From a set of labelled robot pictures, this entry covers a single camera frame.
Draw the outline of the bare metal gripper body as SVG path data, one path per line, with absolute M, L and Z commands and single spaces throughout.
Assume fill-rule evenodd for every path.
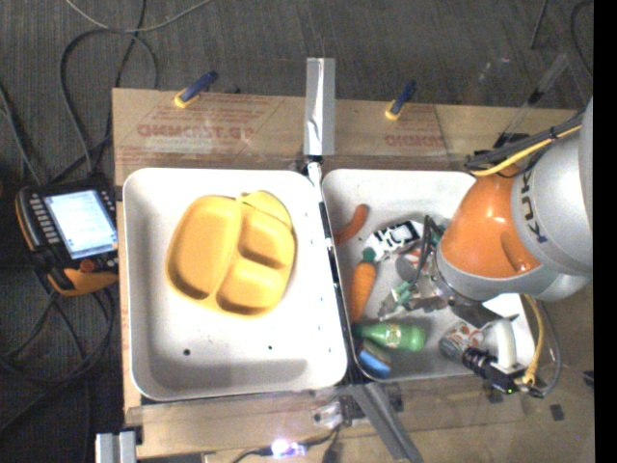
M 421 271 L 415 289 L 419 293 L 416 302 L 422 308 L 431 306 L 435 310 L 448 309 L 477 329 L 501 319 L 501 315 L 487 309 L 482 303 L 454 291 L 438 271 Z

